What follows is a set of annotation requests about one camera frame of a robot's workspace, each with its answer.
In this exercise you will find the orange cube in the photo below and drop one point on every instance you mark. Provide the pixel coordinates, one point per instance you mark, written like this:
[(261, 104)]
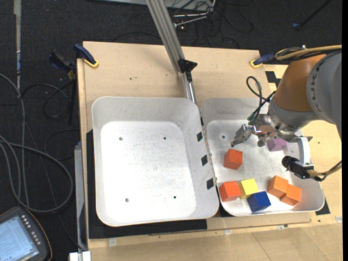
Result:
[(277, 186), (293, 196)]

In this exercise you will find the yellow cube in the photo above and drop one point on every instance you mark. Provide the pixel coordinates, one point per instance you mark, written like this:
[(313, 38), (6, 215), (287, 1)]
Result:
[(248, 187)]

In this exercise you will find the orange-red cube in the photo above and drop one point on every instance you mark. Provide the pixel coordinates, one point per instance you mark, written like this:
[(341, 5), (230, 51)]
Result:
[(229, 191), (232, 159)]

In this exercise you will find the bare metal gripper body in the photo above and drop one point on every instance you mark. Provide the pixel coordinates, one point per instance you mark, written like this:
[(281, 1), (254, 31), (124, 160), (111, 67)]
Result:
[(272, 129)]

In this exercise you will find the pale wood board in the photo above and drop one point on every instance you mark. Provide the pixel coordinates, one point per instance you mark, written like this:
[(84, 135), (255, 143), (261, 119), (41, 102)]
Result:
[(136, 72)]

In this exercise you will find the white plastic tray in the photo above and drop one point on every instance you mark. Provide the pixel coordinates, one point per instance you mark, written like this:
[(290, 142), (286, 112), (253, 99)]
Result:
[(146, 170), (258, 167)]

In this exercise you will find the thin black and white rod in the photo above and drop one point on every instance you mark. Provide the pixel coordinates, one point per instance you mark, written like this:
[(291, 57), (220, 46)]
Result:
[(208, 151)]

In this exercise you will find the blue cube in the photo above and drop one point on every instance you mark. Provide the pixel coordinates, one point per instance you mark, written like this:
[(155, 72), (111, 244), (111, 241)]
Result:
[(258, 201)]

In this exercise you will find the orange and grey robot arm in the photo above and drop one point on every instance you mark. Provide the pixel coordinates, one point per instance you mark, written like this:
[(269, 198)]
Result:
[(304, 91)]

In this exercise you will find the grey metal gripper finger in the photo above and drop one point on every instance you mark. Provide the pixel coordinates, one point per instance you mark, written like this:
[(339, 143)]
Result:
[(241, 136), (262, 140)]

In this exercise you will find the black cylinder on white bracket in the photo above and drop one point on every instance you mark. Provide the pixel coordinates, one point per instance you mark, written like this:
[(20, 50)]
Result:
[(295, 166)]

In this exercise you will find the purple cube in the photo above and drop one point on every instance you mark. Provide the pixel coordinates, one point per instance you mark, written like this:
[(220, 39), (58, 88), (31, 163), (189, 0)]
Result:
[(277, 145)]

